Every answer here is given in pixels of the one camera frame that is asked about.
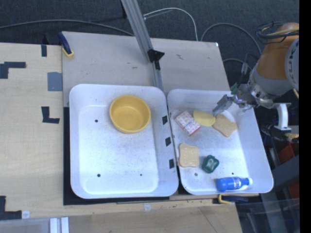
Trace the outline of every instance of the blue bottle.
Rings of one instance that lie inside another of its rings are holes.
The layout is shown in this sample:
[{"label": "blue bottle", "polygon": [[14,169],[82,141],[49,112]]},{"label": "blue bottle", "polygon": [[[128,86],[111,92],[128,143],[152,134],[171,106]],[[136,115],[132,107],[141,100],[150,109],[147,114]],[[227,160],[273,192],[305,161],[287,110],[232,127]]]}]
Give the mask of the blue bottle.
[{"label": "blue bottle", "polygon": [[240,178],[240,177],[227,177],[216,180],[217,190],[224,192],[226,190],[237,190],[243,185],[251,185],[251,178]]}]

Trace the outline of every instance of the black mat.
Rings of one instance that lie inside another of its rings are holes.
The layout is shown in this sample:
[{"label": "black mat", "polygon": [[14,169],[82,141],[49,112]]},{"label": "black mat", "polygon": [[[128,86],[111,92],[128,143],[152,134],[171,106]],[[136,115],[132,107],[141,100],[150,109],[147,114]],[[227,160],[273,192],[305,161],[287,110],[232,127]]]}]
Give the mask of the black mat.
[{"label": "black mat", "polygon": [[78,197],[70,185],[70,121],[69,108],[64,108],[64,201],[63,205],[82,205],[112,202],[144,202],[168,200],[169,197],[143,197],[143,198],[108,198],[108,199],[83,199]]}]

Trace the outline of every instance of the white cable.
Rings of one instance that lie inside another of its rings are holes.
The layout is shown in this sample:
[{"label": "white cable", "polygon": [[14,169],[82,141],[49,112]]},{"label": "white cable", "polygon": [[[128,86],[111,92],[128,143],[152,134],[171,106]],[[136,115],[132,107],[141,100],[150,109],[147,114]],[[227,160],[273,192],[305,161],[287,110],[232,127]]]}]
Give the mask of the white cable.
[{"label": "white cable", "polygon": [[236,62],[241,62],[242,64],[244,64],[244,61],[239,60],[239,59],[235,59],[235,58],[225,59],[225,60],[223,60],[223,63],[225,63],[225,62],[227,62],[227,61],[236,61]]},{"label": "white cable", "polygon": [[18,27],[18,26],[23,26],[23,25],[30,25],[30,24],[36,24],[36,23],[51,23],[51,22],[77,22],[77,23],[84,23],[84,24],[90,24],[94,26],[100,26],[108,29],[113,29],[119,32],[123,32],[127,35],[134,36],[132,33],[127,32],[122,29],[118,29],[112,26],[104,25],[101,23],[95,23],[95,22],[90,22],[90,21],[81,21],[81,20],[71,20],[71,19],[51,19],[51,20],[38,20],[38,21],[27,21],[27,22],[22,22],[22,23],[16,23],[16,24],[11,24],[11,25],[6,25],[6,26],[0,26],[1,29],[7,29],[7,28],[13,28],[13,27]]},{"label": "white cable", "polygon": [[164,8],[164,9],[155,10],[155,11],[146,13],[143,16],[146,18],[146,16],[149,16],[151,14],[154,14],[154,13],[157,13],[157,12],[160,12],[160,11],[165,11],[165,10],[179,10],[179,11],[182,11],[182,12],[186,13],[188,16],[190,16],[190,18],[191,18],[191,20],[193,22],[193,25],[194,25],[195,39],[196,39],[196,41],[199,41],[198,33],[197,33],[196,25],[195,25],[195,21],[194,21],[193,17],[185,10],[182,10],[182,9],[179,9],[179,8]]},{"label": "white cable", "polygon": [[237,26],[237,25],[234,25],[234,24],[232,24],[232,23],[221,22],[221,23],[216,23],[216,24],[210,26],[210,27],[207,28],[207,29],[204,31],[204,33],[202,34],[202,36],[201,36],[201,41],[203,40],[203,37],[205,36],[205,34],[207,33],[207,31],[209,31],[211,28],[214,28],[214,27],[216,27],[216,26],[221,26],[221,25],[227,25],[227,26],[235,27],[235,28],[237,28],[237,29],[243,31],[244,33],[246,33],[246,34],[253,40],[253,42],[256,44],[256,47],[257,47],[259,53],[261,54],[260,46],[258,45],[257,41],[254,39],[254,37],[253,37],[249,32],[247,32],[245,29],[243,29],[243,28],[241,28],[241,27],[239,27],[239,26]]}]

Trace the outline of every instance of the yellow sponge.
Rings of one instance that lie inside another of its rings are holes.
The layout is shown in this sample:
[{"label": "yellow sponge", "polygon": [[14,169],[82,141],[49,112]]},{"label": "yellow sponge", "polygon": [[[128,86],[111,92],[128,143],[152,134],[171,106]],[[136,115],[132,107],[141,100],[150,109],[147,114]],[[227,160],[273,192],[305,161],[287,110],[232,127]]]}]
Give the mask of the yellow sponge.
[{"label": "yellow sponge", "polygon": [[202,126],[212,126],[216,121],[213,115],[197,110],[193,111],[193,118]]}]

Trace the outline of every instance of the pink and white box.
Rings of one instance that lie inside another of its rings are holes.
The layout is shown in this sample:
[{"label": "pink and white box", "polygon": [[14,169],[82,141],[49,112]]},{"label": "pink and white box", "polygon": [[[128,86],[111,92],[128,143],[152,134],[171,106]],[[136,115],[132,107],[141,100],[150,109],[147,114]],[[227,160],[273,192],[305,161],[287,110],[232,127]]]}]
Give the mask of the pink and white box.
[{"label": "pink and white box", "polygon": [[200,124],[194,120],[188,111],[184,111],[177,116],[175,121],[189,136],[193,135],[201,128]]}]

